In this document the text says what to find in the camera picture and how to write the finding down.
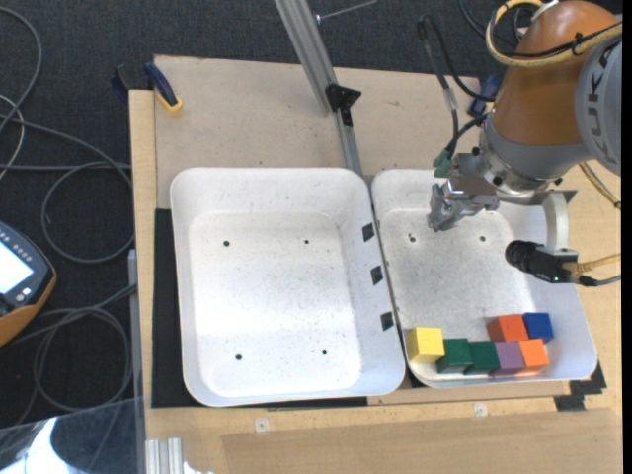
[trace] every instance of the screen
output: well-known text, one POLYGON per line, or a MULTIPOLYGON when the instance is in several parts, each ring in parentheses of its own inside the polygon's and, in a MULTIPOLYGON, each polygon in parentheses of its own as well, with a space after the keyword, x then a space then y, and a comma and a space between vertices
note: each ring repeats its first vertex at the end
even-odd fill
POLYGON ((32 273, 33 269, 0 242, 0 293, 7 293, 32 273))

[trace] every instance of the yellow cube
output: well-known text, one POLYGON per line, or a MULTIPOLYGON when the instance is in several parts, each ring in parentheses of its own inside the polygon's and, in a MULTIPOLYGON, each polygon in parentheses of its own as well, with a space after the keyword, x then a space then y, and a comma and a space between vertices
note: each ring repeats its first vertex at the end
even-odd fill
POLYGON ((441 328, 416 327, 406 336, 408 360, 413 363, 435 363, 445 355, 441 328))

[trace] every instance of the blue and yellow clamp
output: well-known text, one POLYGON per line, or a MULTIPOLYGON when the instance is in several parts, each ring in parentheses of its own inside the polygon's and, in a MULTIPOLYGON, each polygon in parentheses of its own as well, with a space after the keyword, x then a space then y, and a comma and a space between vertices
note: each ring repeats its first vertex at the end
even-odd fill
MULTIPOLYGON (((156 91, 158 100, 165 106, 167 111, 175 113, 182 107, 182 99, 176 95, 169 81, 160 69, 152 62, 143 65, 143 72, 149 81, 149 89, 156 91)), ((126 79, 123 65, 119 65, 111 77, 112 88, 115 95, 126 106, 129 104, 128 91, 131 89, 126 79)))

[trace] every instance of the green connector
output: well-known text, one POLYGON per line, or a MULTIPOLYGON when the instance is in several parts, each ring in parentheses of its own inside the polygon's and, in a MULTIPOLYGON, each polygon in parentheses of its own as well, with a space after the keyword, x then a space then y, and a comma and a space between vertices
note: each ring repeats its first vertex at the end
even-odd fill
POLYGON ((436 178, 447 178, 452 161, 448 158, 447 149, 443 148, 439 155, 433 160, 434 176, 436 178))

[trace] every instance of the wooden table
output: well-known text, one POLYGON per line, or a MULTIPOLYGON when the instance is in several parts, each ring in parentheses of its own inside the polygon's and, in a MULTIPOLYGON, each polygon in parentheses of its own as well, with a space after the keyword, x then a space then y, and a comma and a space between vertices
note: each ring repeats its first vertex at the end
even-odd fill
MULTIPOLYGON (((317 113, 300 66, 199 58, 156 61, 188 112, 170 116, 156 104, 153 92, 130 93, 147 438, 181 437, 188 462, 215 474, 622 471, 620 283, 579 289, 607 383, 601 394, 586 396, 585 412, 557 410, 553 396, 571 393, 567 381, 448 390, 407 388, 405 382, 390 395, 370 398, 367 406, 344 409, 152 409, 154 209, 168 207, 170 177, 200 164, 342 166, 335 131, 317 113), (236 107, 244 97, 247 103, 236 107), (292 107, 271 112, 270 103, 292 107), (244 126, 244 119, 250 126, 244 126), (248 127, 252 131, 246 138, 248 127), (291 139, 305 127, 314 132, 312 137, 324 135, 316 144, 299 135, 301 149, 312 146, 301 155, 291 139), (174 128, 181 130, 177 142, 169 137, 174 128), (212 149, 200 157, 187 139, 212 149), (280 151, 271 152, 271 142, 280 151), (256 423, 269 431, 256 432, 256 423)), ((436 80, 423 74, 336 70, 342 84, 363 91, 354 120, 365 175, 370 178, 382 168, 429 168, 450 135, 436 80)), ((464 117, 469 101, 460 94, 457 98, 464 117)), ((476 138, 468 135, 461 149, 476 138)), ((595 168, 619 194, 620 178, 595 168)), ((571 247, 580 251, 581 260, 620 251, 620 213, 578 168, 565 177, 564 186, 579 190, 570 216, 571 247)), ((617 272, 620 268, 611 266, 597 276, 617 272)))

